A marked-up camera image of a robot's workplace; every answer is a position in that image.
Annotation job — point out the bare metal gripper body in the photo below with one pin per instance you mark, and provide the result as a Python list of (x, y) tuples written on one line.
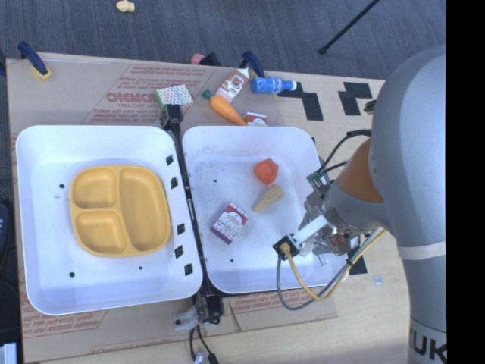
[(341, 241)]

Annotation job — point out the small red and white carton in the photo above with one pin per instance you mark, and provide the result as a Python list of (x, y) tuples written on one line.
[(256, 120)]

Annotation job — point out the beige toy ice cream cone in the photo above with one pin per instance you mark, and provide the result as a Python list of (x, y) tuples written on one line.
[(269, 198)]

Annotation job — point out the dull grey metal gripper finger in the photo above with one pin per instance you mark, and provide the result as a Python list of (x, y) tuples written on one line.
[(322, 259)]

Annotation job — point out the small pink toy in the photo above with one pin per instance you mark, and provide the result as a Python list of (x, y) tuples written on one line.
[(197, 59)]

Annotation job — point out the yellow divided plate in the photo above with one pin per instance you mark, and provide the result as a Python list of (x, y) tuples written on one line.
[(119, 211)]

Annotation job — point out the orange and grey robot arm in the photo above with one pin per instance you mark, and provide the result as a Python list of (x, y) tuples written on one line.
[(413, 135)]

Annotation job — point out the orange toy carrot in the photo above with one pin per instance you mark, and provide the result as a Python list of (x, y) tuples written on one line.
[(225, 108)]

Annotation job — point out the blue and white bottle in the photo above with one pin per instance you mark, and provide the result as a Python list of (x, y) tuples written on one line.
[(269, 85)]

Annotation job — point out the orange and white carton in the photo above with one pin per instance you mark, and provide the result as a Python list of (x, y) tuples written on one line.
[(233, 85)]

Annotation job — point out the pale yellow toy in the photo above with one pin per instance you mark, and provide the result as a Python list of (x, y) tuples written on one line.
[(125, 6)]

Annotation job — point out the black tripod leg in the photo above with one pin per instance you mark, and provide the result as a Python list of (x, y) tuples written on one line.
[(360, 13)]

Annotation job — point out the colourful dotted packet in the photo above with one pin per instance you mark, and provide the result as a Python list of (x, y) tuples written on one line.
[(174, 96)]

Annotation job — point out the thin black rod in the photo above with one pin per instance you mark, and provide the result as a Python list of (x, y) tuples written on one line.
[(189, 207)]

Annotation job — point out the pink and white carton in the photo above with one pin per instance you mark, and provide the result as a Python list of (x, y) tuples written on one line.
[(229, 223)]

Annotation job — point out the brown cardboard board red print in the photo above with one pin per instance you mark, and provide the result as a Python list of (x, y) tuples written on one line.
[(94, 89)]

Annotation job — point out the white plastic tray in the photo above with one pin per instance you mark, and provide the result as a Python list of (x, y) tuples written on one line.
[(227, 150), (113, 286)]

